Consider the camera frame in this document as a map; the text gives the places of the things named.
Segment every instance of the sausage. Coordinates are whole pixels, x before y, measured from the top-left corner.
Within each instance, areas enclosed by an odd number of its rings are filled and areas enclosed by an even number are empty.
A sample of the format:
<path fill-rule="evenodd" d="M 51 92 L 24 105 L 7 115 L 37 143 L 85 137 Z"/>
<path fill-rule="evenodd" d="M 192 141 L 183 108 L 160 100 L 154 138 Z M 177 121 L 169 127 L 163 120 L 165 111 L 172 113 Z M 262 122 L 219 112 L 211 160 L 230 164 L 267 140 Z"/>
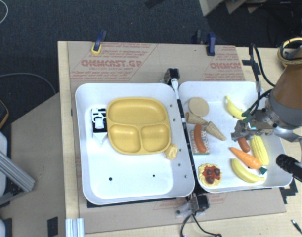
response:
<path fill-rule="evenodd" d="M 239 143 L 240 148 L 242 149 L 242 151 L 244 151 L 246 153 L 250 151 L 251 148 L 250 148 L 249 144 L 247 143 L 245 137 L 242 137 L 242 138 L 238 139 L 238 143 Z"/>
<path fill-rule="evenodd" d="M 206 148 L 204 142 L 202 141 L 201 130 L 202 130 L 202 125 L 196 124 L 195 129 L 194 129 L 194 139 L 195 139 L 195 144 L 198 148 L 198 151 L 204 154 L 207 151 L 207 148 Z"/>

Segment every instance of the white tray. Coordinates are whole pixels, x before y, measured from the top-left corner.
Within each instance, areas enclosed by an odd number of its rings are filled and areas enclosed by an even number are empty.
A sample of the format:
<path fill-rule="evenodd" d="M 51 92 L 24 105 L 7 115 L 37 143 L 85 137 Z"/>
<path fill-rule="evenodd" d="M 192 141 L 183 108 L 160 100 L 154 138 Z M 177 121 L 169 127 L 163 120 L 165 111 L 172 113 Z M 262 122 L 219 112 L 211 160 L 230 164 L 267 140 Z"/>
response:
<path fill-rule="evenodd" d="M 165 154 L 124 155 L 108 139 L 102 146 L 92 138 L 91 109 L 107 108 L 121 97 L 149 97 L 166 108 L 171 143 L 179 151 L 174 160 Z M 163 83 L 86 83 L 75 95 L 80 137 L 83 192 L 98 205 L 186 197 L 195 181 L 175 93 Z"/>
<path fill-rule="evenodd" d="M 194 155 L 194 163 L 198 176 L 198 167 L 204 163 L 216 164 L 222 171 L 222 181 L 218 186 L 207 187 L 200 183 L 201 187 L 210 193 L 220 193 L 238 190 L 263 189 L 271 187 L 283 187 L 292 180 L 292 175 L 282 170 L 276 164 L 279 154 L 284 154 L 281 140 L 276 135 L 262 135 L 264 145 L 269 154 L 270 164 L 265 168 L 266 180 L 249 184 L 239 179 L 233 172 L 230 160 L 236 156 L 229 150 L 229 147 L 240 148 L 237 142 L 231 139 L 237 119 L 231 116 L 226 110 L 224 97 L 230 99 L 242 110 L 246 110 L 257 98 L 256 86 L 254 82 L 185 82 L 179 87 L 179 96 L 182 101 L 184 112 L 188 112 L 188 102 L 192 97 L 202 97 L 210 107 L 207 116 L 203 117 L 207 121 L 212 121 L 226 136 L 226 141 L 221 141 L 212 135 L 207 135 L 210 147 L 209 155 Z M 259 108 L 264 106 L 262 99 Z M 194 124 L 187 124 L 188 133 L 194 129 Z"/>

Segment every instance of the ice cream cone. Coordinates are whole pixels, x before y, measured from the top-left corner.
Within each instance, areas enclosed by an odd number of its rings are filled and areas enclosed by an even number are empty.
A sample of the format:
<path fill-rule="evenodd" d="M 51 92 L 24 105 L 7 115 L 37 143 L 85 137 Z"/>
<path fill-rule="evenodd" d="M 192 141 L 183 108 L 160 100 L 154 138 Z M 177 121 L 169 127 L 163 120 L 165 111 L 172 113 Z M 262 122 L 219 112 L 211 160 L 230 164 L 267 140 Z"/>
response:
<path fill-rule="evenodd" d="M 201 124 L 206 125 L 208 122 L 204 120 L 203 118 L 194 115 L 193 113 L 186 113 L 186 122 L 189 124 Z"/>
<path fill-rule="evenodd" d="M 216 127 L 214 123 L 211 121 L 208 123 L 208 125 L 205 128 L 206 132 L 215 136 L 216 138 L 220 140 L 226 140 L 226 137 L 222 134 L 222 132 Z"/>

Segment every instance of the yellow divided plate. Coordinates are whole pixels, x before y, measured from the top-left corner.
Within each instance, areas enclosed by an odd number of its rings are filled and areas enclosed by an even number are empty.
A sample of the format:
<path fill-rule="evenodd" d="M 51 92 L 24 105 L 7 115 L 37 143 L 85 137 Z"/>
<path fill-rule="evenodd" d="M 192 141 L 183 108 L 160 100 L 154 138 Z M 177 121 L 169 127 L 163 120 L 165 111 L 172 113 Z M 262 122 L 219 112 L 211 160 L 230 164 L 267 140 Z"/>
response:
<path fill-rule="evenodd" d="M 119 153 L 156 154 L 171 143 L 167 111 L 156 99 L 117 98 L 108 104 L 106 112 L 108 137 Z"/>

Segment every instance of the dark floor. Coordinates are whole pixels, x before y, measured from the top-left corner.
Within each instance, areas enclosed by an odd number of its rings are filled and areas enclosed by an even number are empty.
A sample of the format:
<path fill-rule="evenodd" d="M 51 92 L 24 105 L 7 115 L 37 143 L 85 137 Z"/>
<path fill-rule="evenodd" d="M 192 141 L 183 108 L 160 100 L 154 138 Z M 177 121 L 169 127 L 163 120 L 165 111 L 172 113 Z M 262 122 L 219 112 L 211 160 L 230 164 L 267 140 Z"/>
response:
<path fill-rule="evenodd" d="M 300 34 L 302 0 L 269 0 L 249 13 L 242 6 L 231 15 L 224 3 L 204 17 L 199 0 L 2 0 L 8 16 L 0 24 L 0 75 L 33 73 L 58 91 L 57 42 L 95 41 L 100 29 L 106 41 L 190 44 L 201 30 L 216 35 L 216 44 L 277 47 Z M 0 2 L 0 20 L 6 13 Z M 0 78 L 0 99 L 11 123 L 53 95 L 40 78 Z"/>

